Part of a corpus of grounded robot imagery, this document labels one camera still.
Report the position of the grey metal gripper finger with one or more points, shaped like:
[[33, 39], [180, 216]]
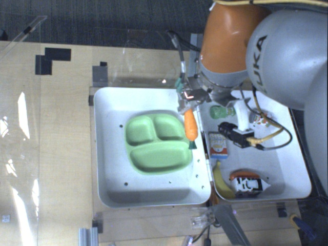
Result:
[[181, 106], [190, 105]]

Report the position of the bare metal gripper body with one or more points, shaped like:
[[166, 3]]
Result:
[[202, 92]]

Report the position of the orange carrot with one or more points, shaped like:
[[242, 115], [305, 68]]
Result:
[[191, 125]]

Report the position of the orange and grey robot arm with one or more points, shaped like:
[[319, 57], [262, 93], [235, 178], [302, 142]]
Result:
[[282, 55]]

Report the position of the green plastic bottle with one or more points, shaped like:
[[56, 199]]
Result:
[[220, 112]]

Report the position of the green divided plate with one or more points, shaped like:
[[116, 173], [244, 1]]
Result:
[[159, 155]]

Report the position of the white carton with fruit print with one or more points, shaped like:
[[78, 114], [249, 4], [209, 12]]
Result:
[[264, 122]]

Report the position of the white plastic tray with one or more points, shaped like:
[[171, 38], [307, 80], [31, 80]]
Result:
[[276, 168], [112, 147]]

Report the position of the yellow banana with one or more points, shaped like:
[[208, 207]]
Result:
[[221, 183]]

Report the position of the red sausage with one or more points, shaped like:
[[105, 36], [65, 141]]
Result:
[[243, 174]]

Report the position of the black and white carton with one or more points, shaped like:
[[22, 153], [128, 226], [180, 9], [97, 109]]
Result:
[[249, 186]]

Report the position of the black cylinder on white bracket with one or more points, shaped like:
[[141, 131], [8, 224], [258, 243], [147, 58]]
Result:
[[234, 134]]

